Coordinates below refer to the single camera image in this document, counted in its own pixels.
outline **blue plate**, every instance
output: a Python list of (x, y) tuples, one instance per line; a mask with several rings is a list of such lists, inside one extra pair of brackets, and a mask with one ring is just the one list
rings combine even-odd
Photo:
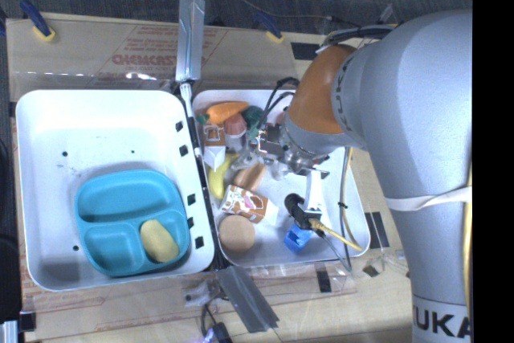
[[(91, 264), (108, 276), (130, 276), (177, 263), (188, 251), (190, 232), (177, 187), (155, 170), (127, 170), (85, 182), (75, 195), (80, 241)], [(139, 230), (158, 220), (177, 242), (179, 254), (167, 262), (145, 252)]]

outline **carrot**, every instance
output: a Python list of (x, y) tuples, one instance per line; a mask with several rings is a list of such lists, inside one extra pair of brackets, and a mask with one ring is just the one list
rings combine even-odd
[(229, 117), (233, 116), (236, 113), (241, 112), (248, 106), (247, 102), (223, 102), (213, 104), (207, 109), (207, 115), (209, 116), (210, 123), (222, 123)]

